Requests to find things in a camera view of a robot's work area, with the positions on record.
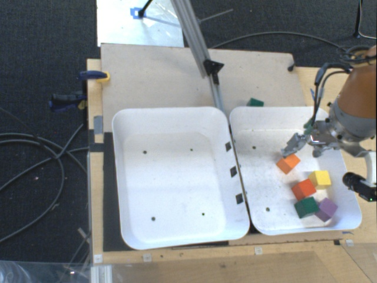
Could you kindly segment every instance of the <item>cable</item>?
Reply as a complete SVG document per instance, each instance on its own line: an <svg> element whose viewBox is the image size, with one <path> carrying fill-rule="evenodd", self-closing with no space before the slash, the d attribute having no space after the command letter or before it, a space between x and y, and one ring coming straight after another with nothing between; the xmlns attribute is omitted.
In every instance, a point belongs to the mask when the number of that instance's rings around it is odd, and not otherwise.
<svg viewBox="0 0 377 283"><path fill-rule="evenodd" d="M68 146L71 144L71 142L73 141L73 139L75 138L75 136L77 135L77 133L81 130L81 128L84 126L84 124L81 124L79 126L79 128L77 128L77 130L75 131L74 134L72 134L71 138L67 141L67 143L65 144L64 148L61 150L61 152L56 156L56 158L60 158L64 152L66 151L66 149L68 148Z"/></svg>
<svg viewBox="0 0 377 283"><path fill-rule="evenodd" d="M3 133L3 134L0 134L0 138L1 137L26 137L26 138L34 138L33 135L24 134L24 133ZM44 139L43 137L39 137L39 136L38 136L38 138L42 142L45 142L46 144L54 146L57 149L63 150L63 147L59 146L58 144L54 143L53 141L50 141L48 139ZM80 148L79 151L88 150L88 149L89 149L88 147ZM78 161L78 159L75 156L72 155L73 152L77 152L77 149L66 151L65 154L67 154L81 168L81 170L84 171L85 174L87 174L86 168L82 165L82 163L80 163Z"/></svg>
<svg viewBox="0 0 377 283"><path fill-rule="evenodd" d="M367 39L376 40L376 39L377 39L376 37L371 37L371 36L368 36L368 35L364 35L364 34L360 31L360 26L361 26L361 22L362 22L362 18L363 18L363 8L362 8L361 0L359 0L359 18L360 18L359 26L358 26L358 33L359 33L359 35L360 35L361 37L364 37L364 38L367 38Z"/></svg>
<svg viewBox="0 0 377 283"><path fill-rule="evenodd" d="M266 31L266 32L257 32L255 34L247 34L247 35L237 37L237 38L233 38L233 39L230 39L228 41L222 42L220 44L214 45L211 48L218 48L218 47L224 46L224 45L232 43L232 42L236 42L236 41L243 40L243 39L250 38L250 37L257 37L257 36L261 36L261 35L296 35L296 36L300 36L300 37L306 37L306 38L311 38L311 39L315 39L315 40L318 40L318 41L322 41L322 42L327 43L329 45L335 46L336 48L341 48L340 45L338 45L334 42L328 41L326 39L319 38L319 37L316 37L314 35L302 34L300 32L291 32L291 31Z"/></svg>
<svg viewBox="0 0 377 283"><path fill-rule="evenodd" d="M354 68L376 64L375 55L366 55L369 49L370 47L367 45L344 46L339 49L339 58L343 63L349 64Z"/></svg>
<svg viewBox="0 0 377 283"><path fill-rule="evenodd" d="M206 17L206 18L203 18L203 19L198 19L198 22L199 24L201 24L202 22L204 21L207 21L207 20L210 20L210 19L213 19L213 18L216 18L216 17L219 17L219 16L222 16L222 15L225 15L227 14L228 12L233 12L233 8L230 8L228 9L227 11L224 11L224 12L219 12L217 14L214 14L212 16L209 16L209 17Z"/></svg>
<svg viewBox="0 0 377 283"><path fill-rule="evenodd" d="M329 73L321 82L320 84L316 85L316 91L315 91L315 96L314 96L314 110L313 110L313 117L312 117L312 123L311 125L313 126L315 121L316 121L316 116L317 116L317 112L319 110L319 106L320 106L320 102L322 100L322 96L323 96L323 89L325 87L325 84L328 80L329 77L331 77L332 75L335 75L335 74L339 74L339 73L348 73L347 71L345 70L338 70L338 71L334 71L332 73Z"/></svg>
<svg viewBox="0 0 377 283"><path fill-rule="evenodd" d="M59 191L55 197L55 199L52 201L52 203L49 205L49 207L47 209L45 209L37 218L35 218L34 220L32 220L30 223L24 225L23 227L21 227L20 229L14 231L13 233L3 237L0 239L0 243L8 240L9 238L23 232L24 230L28 229L30 226L32 226L33 224L35 224L36 222L38 222L39 220L41 220L50 210L52 210L52 208L55 206L55 204L57 203L57 201L59 200L60 196L61 196L61 193L63 191L63 188L64 188L64 180L65 180L65 171L64 171L64 166L62 164L62 161L61 161L61 156L63 154L68 154L70 158L72 158L72 160L74 162L76 162L85 172L85 168L83 167L83 165L71 154L71 152L78 152L78 151L82 151L82 150L87 150L87 148L78 148L78 149L74 149L74 150L70 150L70 152L67 152L67 148L68 146L71 144L71 142L73 141L74 137L77 135L77 133L80 131L80 129L84 126L83 124L79 126L79 128L75 131L75 133L70 137L70 139L67 141L67 143L65 144L64 147L61 147L49 140L46 140L46 139L43 139L42 137L37 137L33 131L23 122L21 121L19 118L17 118L16 116L14 116L13 114L11 114L10 112L6 111L5 109L3 109L2 107L0 107L0 111L3 112L4 114L6 114L7 116L11 117L12 119L16 120L17 122L21 123L22 126L24 126L27 130L29 130L31 132L31 134L22 134L22 133L4 133L4 134L0 134L0 137L14 137L14 136L17 136L17 137L26 137L26 138L32 138L34 139L35 141L32 141L32 140L27 140L27 139L8 139L8 140L3 140L3 141L0 141L0 145L3 145L3 144L10 144L10 143L22 143L22 144L29 144L29 145L33 145L33 146L38 146L38 147L41 147L43 148L44 150L46 150L48 152L48 154L51 156L50 158L47 158L31 167L29 167L27 170L24 170L23 172L21 172L20 174L16 175L15 177L13 177L11 180L9 180L8 182L6 182L4 185L2 185L0 187L0 191L2 191L4 188L6 188L10 183L12 183L13 181L15 181L17 178L20 178L22 175L28 173L29 171L31 171L32 169L35 169L36 167L50 161L50 160L56 160L60 166L60 169L61 169L61 183L60 183L60 188L59 188ZM57 154L54 150L52 150L50 147L46 146L45 143L49 143L51 144L52 146L60 149L60 152Z"/></svg>
<svg viewBox="0 0 377 283"><path fill-rule="evenodd" d="M0 107L0 111L3 112L4 114L6 114L7 116L9 116L10 118L14 119L15 121L17 121L18 123L20 123L23 127L25 127L30 132L30 134L33 135L33 138L41 145L41 147L43 149L45 149L46 151L48 151L48 149L45 147L45 145L41 141L38 140L37 135L35 135L35 133L33 132L33 130L28 125L26 125L17 116L14 116L12 113L6 111L2 107Z"/></svg>
<svg viewBox="0 0 377 283"><path fill-rule="evenodd" d="M5 144L5 143L10 143L10 142L18 142L18 140L10 140L10 141L0 141L0 145L2 144ZM70 153L73 153L73 152L78 152L78 151L87 151L88 148L87 147L84 147L84 148L78 148L78 149L74 149L74 150L71 150L69 151ZM8 185L10 185L12 182L16 181L18 178L20 178L21 176L29 173L31 170L34 170L35 168L39 167L39 166L42 166L43 164L49 162L50 160L54 160L53 158L47 158L39 163L36 163L35 165L27 168L26 170L24 170L23 172L21 172L20 174L17 174L15 177L13 177L12 179L10 179L9 181L7 181L6 183L4 183L1 187L0 187L0 192L5 189Z"/></svg>
<svg viewBox="0 0 377 283"><path fill-rule="evenodd" d="M39 146L39 143L36 143L34 141L30 141L30 140L26 140L25 142L29 142L30 144L34 144L34 145L37 145ZM33 224L35 224L36 222L38 222L39 220L41 220L51 209L53 206L55 206L56 202L58 201L58 199L60 198L60 195L63 191L63 188L64 188L64 166L61 162L60 159L56 159L56 161L59 163L59 166L60 166L60 170L61 170L61 183L60 183L60 189L58 191L58 194L56 195L54 201L52 201L52 203L49 205L49 207L47 209L45 209L45 211L43 213L41 213L37 218L35 218L33 221L31 221L30 223L26 224L25 226L23 226L21 229L18 229L17 231L13 232L13 233L10 233L8 236L5 236L3 238L0 239L0 243L8 240L9 238L23 232L24 230L28 229L30 226L32 226Z"/></svg>

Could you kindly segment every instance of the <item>toy block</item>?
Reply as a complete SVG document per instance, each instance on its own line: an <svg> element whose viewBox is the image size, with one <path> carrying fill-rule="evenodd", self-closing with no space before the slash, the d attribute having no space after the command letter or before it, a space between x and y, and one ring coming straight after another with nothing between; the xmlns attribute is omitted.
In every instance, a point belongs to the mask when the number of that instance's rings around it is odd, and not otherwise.
<svg viewBox="0 0 377 283"><path fill-rule="evenodd" d="M313 186L313 183L310 179L305 179L292 188L293 194L295 194L296 199L300 201L305 197L310 196L316 192L316 188Z"/></svg>
<svg viewBox="0 0 377 283"><path fill-rule="evenodd" d="M256 98L251 98L247 104L247 106L250 107L263 107L264 106L264 101L257 100Z"/></svg>
<svg viewBox="0 0 377 283"><path fill-rule="evenodd" d="M314 215L319 210L313 197L304 198L296 202L295 209L300 218Z"/></svg>
<svg viewBox="0 0 377 283"><path fill-rule="evenodd" d="M297 164L300 159L295 155L291 154L285 158L280 159L276 165L285 173L288 174Z"/></svg>
<svg viewBox="0 0 377 283"><path fill-rule="evenodd" d="M319 211L315 213L315 215L322 220L323 222L326 222L329 220L336 212L338 206L333 203L330 199L324 198L319 204L318 204Z"/></svg>
<svg viewBox="0 0 377 283"><path fill-rule="evenodd" d="M314 171L309 175L309 179L317 190L324 190L331 186L329 172L327 171Z"/></svg>

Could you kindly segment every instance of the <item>green cube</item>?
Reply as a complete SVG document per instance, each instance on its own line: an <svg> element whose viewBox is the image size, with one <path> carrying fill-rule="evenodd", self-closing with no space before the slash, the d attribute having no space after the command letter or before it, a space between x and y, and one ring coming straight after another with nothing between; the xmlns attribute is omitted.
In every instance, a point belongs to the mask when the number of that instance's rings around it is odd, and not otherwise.
<svg viewBox="0 0 377 283"><path fill-rule="evenodd" d="M304 198L295 203L295 209L300 218L314 215L319 208L313 197Z"/></svg>
<svg viewBox="0 0 377 283"><path fill-rule="evenodd" d="M264 102L252 97L246 105L249 107L263 107Z"/></svg>

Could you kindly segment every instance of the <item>white plastic bin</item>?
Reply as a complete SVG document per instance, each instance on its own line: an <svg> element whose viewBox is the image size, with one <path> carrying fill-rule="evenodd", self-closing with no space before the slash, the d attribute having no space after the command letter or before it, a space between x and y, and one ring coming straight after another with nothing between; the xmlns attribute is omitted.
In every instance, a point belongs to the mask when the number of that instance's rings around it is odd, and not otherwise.
<svg viewBox="0 0 377 283"><path fill-rule="evenodd" d="M113 118L113 137L121 234L130 247L226 241L247 234L249 216L221 111L121 110Z"/></svg>
<svg viewBox="0 0 377 283"><path fill-rule="evenodd" d="M287 175L275 164L282 158L280 149L294 133L303 133L312 107L238 107L230 115L234 145L254 226L263 234L280 235L357 228L362 219L355 194L343 184L347 172L339 150L328 150L312 157L306 145L296 155L301 162ZM320 109L318 120L328 115ZM313 197L328 197L338 205L332 219L322 222L316 216L300 219L291 188L307 179L314 170L327 170L332 186L317 190Z"/></svg>

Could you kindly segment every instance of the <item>aluminum rod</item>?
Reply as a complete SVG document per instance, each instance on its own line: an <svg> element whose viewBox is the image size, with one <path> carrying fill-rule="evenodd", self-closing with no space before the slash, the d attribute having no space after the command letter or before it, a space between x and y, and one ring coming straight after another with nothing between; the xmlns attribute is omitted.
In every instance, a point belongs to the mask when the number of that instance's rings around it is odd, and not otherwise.
<svg viewBox="0 0 377 283"><path fill-rule="evenodd" d="M170 1L173 5L174 10L176 11L184 36L186 37L188 45L199 68L200 74L204 78L207 76L206 69L204 67L204 61L210 60L211 58L191 2L190 0ZM224 112L220 87L213 83L212 76L210 76L209 82L212 90L214 104L218 109Z"/></svg>

